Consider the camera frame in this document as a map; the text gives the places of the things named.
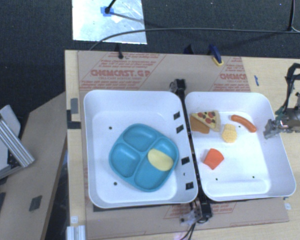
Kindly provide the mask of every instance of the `wooden table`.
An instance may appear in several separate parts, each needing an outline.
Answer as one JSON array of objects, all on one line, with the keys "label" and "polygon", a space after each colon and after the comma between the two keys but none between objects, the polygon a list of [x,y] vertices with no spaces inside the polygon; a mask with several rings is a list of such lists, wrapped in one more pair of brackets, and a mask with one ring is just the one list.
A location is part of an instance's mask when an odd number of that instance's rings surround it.
[{"label": "wooden table", "polygon": [[[71,109],[72,94],[78,89],[78,60],[75,51],[66,51],[66,89],[67,110]],[[252,92],[265,95],[276,111],[286,98],[287,84],[285,75],[293,63],[300,63],[300,59],[280,58],[253,58],[243,57],[249,86]],[[300,81],[295,83],[295,92],[300,92]],[[292,94],[290,107],[296,104],[297,97]],[[72,121],[80,120],[80,111],[72,115]],[[291,209],[288,210],[290,222],[273,223],[253,226],[242,226],[222,229],[197,230],[192,238],[203,239],[227,239],[227,240],[254,240],[254,239],[300,239],[300,133],[281,134],[286,153],[296,180],[295,193],[285,200]],[[85,197],[84,197],[84,173],[81,152],[81,133],[75,129],[68,130],[68,152],[69,152],[69,195],[70,216],[76,215],[72,226],[85,225]],[[175,239],[175,233],[155,234],[146,236],[135,236],[125,238],[113,238],[117,240],[162,240]]]}]

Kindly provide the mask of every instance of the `blue plate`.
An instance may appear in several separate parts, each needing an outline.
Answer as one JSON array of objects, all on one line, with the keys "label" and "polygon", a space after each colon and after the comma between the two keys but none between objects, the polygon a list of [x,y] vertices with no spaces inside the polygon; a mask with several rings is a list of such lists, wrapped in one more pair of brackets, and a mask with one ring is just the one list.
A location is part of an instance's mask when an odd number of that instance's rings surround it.
[{"label": "blue plate", "polygon": [[[148,160],[151,149],[171,157],[173,166],[162,171]],[[146,192],[158,190],[169,178],[179,159],[177,146],[166,136],[145,124],[133,124],[123,131],[114,143],[109,163],[123,180]]]}]

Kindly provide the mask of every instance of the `sausage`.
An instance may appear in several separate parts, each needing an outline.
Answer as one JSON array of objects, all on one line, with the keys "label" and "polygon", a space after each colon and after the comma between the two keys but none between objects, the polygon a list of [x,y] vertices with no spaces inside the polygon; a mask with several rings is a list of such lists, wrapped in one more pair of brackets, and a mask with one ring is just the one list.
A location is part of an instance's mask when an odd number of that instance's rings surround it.
[{"label": "sausage", "polygon": [[249,132],[251,133],[255,133],[257,131],[257,128],[253,125],[252,122],[250,122],[249,120],[245,119],[244,117],[237,115],[237,114],[233,114],[231,116],[231,120],[234,122],[237,122],[239,124],[242,124],[243,126],[245,126]]}]

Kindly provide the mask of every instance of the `pizza slice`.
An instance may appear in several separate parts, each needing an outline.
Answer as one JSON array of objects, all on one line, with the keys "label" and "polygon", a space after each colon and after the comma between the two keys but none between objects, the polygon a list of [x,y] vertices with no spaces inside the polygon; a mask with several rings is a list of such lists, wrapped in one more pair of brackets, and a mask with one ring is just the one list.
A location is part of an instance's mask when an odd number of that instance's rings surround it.
[{"label": "pizza slice", "polygon": [[213,131],[220,132],[221,121],[220,121],[220,115],[218,111],[213,110],[213,111],[192,113],[191,116],[199,120],[209,128],[211,128]]}]

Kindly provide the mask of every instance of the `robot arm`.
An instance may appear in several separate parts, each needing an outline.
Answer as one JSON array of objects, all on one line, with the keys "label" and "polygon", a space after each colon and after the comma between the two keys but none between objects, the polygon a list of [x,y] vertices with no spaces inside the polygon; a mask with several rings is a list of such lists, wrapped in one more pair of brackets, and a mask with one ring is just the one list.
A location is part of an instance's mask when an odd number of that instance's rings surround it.
[{"label": "robot arm", "polygon": [[300,69],[300,64],[293,64],[287,73],[287,95],[284,104],[275,112],[275,120],[269,119],[263,135],[266,139],[278,133],[300,133],[300,93],[294,108],[288,108],[289,97],[294,88],[294,81],[300,80],[300,74],[294,75],[296,69]]}]

